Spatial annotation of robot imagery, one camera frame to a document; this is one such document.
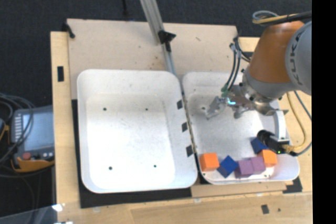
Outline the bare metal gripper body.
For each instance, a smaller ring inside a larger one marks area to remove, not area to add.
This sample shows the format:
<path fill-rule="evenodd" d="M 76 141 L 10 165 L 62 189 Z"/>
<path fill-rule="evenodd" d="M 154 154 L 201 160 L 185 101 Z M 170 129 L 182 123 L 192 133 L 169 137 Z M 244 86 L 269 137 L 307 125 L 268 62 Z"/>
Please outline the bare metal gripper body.
<path fill-rule="evenodd" d="M 226 106 L 232 108 L 235 105 L 252 106 L 253 111 L 265 116 L 272 116 L 280 109 L 271 105 L 275 99 L 267 98 L 256 92 L 251 86 L 240 83 L 230 87 L 223 87 L 223 98 L 226 99 Z"/>

